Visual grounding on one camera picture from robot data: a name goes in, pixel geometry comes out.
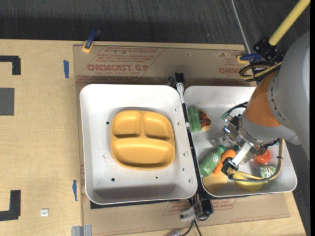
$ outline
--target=yellow plate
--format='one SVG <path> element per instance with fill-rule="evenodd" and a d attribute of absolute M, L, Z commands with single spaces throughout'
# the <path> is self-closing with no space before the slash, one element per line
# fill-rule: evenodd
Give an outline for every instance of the yellow plate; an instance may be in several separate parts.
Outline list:
<path fill-rule="evenodd" d="M 127 168 L 165 168 L 175 159 L 172 124 L 159 113 L 122 111 L 111 125 L 111 150 L 115 161 Z"/>

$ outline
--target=orange toy carrot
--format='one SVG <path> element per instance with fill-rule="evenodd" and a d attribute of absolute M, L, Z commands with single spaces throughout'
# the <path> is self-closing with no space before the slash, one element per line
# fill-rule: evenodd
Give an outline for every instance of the orange toy carrot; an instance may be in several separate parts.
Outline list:
<path fill-rule="evenodd" d="M 221 168 L 223 166 L 223 161 L 228 158 L 228 157 L 234 157 L 236 155 L 235 150 L 233 149 L 228 149 L 226 152 L 224 152 L 221 156 L 220 163 L 217 165 L 213 173 L 215 175 L 219 174 L 221 172 Z"/>

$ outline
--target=yellow pole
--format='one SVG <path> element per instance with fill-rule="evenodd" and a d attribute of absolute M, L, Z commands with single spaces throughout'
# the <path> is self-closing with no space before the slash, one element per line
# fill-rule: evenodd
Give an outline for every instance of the yellow pole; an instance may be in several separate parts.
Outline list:
<path fill-rule="evenodd" d="M 276 46 L 280 39 L 286 34 L 290 27 L 294 24 L 297 18 L 302 14 L 306 7 L 311 3 L 311 0 L 299 0 L 285 20 L 281 23 L 275 33 L 269 39 L 269 44 Z"/>

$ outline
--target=table surface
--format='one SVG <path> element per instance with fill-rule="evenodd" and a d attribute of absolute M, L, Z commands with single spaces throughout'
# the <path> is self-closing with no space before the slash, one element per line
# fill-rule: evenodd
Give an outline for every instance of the table surface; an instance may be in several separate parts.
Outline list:
<path fill-rule="evenodd" d="M 75 201 L 71 188 L 77 180 L 77 189 L 81 189 L 73 45 L 83 43 L 0 40 L 0 55 L 19 56 L 22 67 L 21 76 L 12 75 L 11 64 L 0 62 L 0 88 L 15 88 L 14 116 L 0 116 L 0 211 L 8 210 L 10 190 L 22 193 L 21 216 L 0 221 L 0 235 L 71 235 L 73 225 L 83 225 L 81 192 Z M 69 61 L 68 79 L 63 60 Z M 293 194 L 284 196 L 288 218 L 203 226 L 200 230 L 204 236 L 306 235 Z M 42 208 L 49 208 L 48 217 L 39 215 Z M 167 233 L 169 230 L 132 235 Z M 190 235 L 197 235 L 197 230 L 193 228 Z"/>

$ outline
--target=gray carpet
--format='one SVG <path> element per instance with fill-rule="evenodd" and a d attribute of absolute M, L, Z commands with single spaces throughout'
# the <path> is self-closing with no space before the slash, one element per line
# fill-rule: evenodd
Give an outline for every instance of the gray carpet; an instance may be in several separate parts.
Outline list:
<path fill-rule="evenodd" d="M 270 37 L 298 0 L 234 0 L 248 45 Z M 282 51 L 310 30 L 310 7 L 278 44 Z M 0 0 L 0 38 L 244 44 L 231 0 Z M 293 192 L 311 234 L 310 166 L 288 144 L 298 177 Z"/>

